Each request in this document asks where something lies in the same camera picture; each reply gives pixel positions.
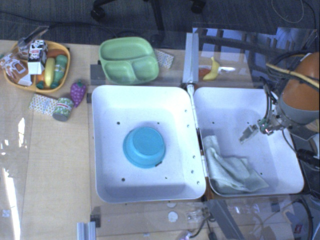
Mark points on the green divided plate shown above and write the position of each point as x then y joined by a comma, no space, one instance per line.
127,51

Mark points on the clear plastic bottle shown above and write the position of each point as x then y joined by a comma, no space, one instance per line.
196,215

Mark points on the blue bowl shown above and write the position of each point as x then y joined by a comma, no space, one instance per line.
145,146

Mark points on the green toy bottle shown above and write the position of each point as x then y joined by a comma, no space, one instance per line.
60,69

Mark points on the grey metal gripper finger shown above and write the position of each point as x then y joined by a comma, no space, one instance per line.
248,134

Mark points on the white round cap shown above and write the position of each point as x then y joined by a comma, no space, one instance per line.
172,216

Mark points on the patterned white packet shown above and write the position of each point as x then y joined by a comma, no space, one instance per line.
41,104
163,58

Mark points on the orange divided plate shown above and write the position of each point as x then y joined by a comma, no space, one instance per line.
65,56

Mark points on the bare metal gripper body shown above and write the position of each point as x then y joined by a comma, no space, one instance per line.
273,125

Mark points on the red toy sausage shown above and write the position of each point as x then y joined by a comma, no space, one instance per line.
203,72

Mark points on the pale green cloth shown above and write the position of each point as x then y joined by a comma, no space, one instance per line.
232,171

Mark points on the black and white milk carton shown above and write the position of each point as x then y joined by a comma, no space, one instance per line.
37,56

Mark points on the clear plastic bag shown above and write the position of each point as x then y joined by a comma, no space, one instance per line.
30,37

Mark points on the green and white can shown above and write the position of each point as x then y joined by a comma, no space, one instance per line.
63,109

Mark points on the yellow banana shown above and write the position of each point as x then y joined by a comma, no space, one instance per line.
212,71

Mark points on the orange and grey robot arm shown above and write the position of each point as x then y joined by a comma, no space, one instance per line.
302,89

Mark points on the brown bread packet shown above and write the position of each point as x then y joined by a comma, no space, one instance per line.
13,69

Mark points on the white plastic tray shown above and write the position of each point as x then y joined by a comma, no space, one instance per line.
140,104
235,104

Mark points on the black cylinder on white bracket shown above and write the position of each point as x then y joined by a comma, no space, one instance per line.
307,156

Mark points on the purple grapes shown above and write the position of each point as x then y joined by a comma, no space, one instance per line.
78,92

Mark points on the thin black and white rod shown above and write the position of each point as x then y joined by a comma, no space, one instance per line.
194,109

